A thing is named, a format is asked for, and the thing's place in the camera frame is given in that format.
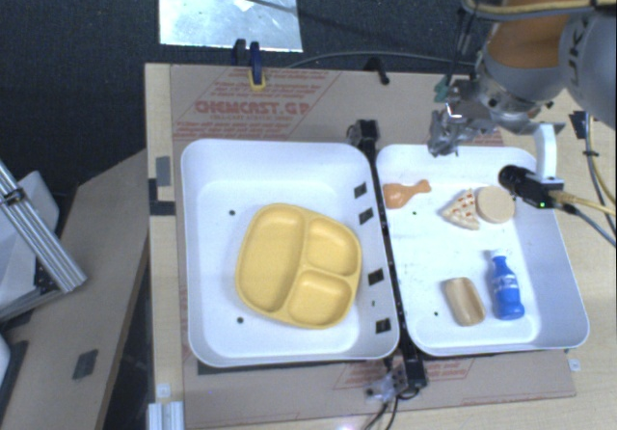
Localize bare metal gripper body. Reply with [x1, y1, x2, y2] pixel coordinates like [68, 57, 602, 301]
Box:
[444, 79, 542, 142]

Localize orange toy chicken drumstick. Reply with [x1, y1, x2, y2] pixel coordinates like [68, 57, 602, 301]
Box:
[382, 178, 432, 211]

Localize toy pizza slice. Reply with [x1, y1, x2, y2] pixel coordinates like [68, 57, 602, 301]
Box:
[438, 187, 481, 231]

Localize beige round biscuit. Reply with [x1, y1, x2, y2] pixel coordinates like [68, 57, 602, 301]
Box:
[474, 185, 517, 226]

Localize white plastic tray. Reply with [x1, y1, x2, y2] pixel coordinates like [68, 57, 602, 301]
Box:
[179, 138, 402, 368]
[375, 143, 591, 358]

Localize thin black rod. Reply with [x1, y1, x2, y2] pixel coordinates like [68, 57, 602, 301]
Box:
[363, 142, 414, 358]

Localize brown cardboard board red print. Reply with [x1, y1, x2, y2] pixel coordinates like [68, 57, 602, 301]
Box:
[168, 64, 577, 429]

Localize blue bottle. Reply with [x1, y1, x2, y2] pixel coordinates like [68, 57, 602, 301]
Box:
[483, 249, 526, 322]

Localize tan toy bread bun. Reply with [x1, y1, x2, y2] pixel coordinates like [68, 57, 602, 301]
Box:
[443, 276, 487, 328]

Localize yellow divided plate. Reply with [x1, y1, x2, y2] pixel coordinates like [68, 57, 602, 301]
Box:
[233, 202, 364, 330]

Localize black block with wires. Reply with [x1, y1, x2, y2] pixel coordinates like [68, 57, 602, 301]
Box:
[347, 119, 381, 148]
[401, 349, 429, 391]

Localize black cylinder on white bracket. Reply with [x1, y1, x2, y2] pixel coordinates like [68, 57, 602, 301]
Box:
[497, 122, 566, 210]

